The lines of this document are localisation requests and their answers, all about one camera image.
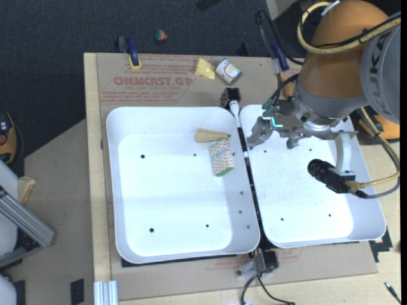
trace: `tin can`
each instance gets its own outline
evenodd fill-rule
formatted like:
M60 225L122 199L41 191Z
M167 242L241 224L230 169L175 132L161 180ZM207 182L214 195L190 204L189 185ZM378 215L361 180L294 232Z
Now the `tin can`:
M216 67L216 73L228 84L233 84L242 75L242 71L236 68L228 58L224 58Z

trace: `wooden table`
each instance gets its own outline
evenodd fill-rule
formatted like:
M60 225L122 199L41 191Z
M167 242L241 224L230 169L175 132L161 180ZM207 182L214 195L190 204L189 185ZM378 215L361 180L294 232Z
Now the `wooden table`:
M112 279L109 238L107 227L106 192L104 165L100 150L101 125L99 88L97 75L97 54L84 55L86 120L88 127L88 151L90 167L90 197L92 208L93 267L95 281ZM399 153L399 143L393 144ZM372 178L393 173L394 168L387 154L380 146L361 146ZM393 182L377 187L385 191ZM401 250L400 250L400 192L399 189L380 200L394 248L379 255L378 273L329 280L304 281L273 285L270 292L275 297L295 301L301 305L318 304L397 304L384 283L389 282L401 297ZM240 304L240 289L174 295L147 299L121 301L122 305L136 304ZM245 296L255 305L276 304L261 289L250 288Z

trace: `yellow cable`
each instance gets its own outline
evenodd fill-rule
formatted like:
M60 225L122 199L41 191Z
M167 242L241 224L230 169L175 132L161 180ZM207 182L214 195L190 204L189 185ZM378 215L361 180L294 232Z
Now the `yellow cable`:
M301 25L305 23L305 20L315 9L324 7L324 6L329 6L330 4L331 3L329 3L329 2L315 3L315 4L311 5L309 8L307 8L301 16L301 23L298 24L298 26L297 26L297 38L298 38L298 41L300 42L300 45L302 45L302 47L309 52L317 53L317 54L332 54L332 53L338 53L338 52L342 52L345 50L349 50L351 48L355 48L356 46L359 46L359 45L369 41L373 37L380 35L381 33L388 31L389 29L401 24L401 16L398 16L395 19L391 20L390 22L377 27L375 30L361 36L360 38L355 38L352 42L347 43L343 46L337 46L335 48L317 48L317 47L314 47L314 46L308 44L305 41L303 34L301 32Z
M368 116L368 113L366 112L366 110L363 107L361 107L360 111L361 111L363 119L366 122L368 122L369 126L373 130L373 133L380 139L380 141L382 141L385 148L393 155L393 157L394 157L394 159L396 160L396 163L397 163L397 166L396 166L397 172L395 174L389 176L389 177L384 178L384 179L372 180L371 182L359 183L359 182L356 182L356 181L346 181L345 184L347 186L349 186L351 191L357 191L357 190L360 190L360 189L364 189L365 187L368 187L368 186L382 184L382 183L388 182L390 180L394 180L394 179L396 179L396 178L398 178L400 176L400 159L399 159L399 156L396 154L396 152L393 150L393 148L391 148L391 146L387 142L387 140L382 137L382 135L380 134L380 131L377 129L376 125L370 119L370 117Z

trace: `tape measure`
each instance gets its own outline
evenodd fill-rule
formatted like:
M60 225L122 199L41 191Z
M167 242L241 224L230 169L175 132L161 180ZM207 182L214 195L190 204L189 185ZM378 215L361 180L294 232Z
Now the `tape measure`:
M17 153L17 130L7 112L0 111L0 159L10 164Z

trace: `black pen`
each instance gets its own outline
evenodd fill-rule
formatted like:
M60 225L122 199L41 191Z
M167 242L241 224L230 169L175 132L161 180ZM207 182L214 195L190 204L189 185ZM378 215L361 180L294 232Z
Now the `black pen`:
M393 287L390 286L390 283L385 282L384 284L386 285L389 292L394 296L394 298L397 299L397 301L401 304L401 300L400 300L399 296L397 296L397 294L394 291Z

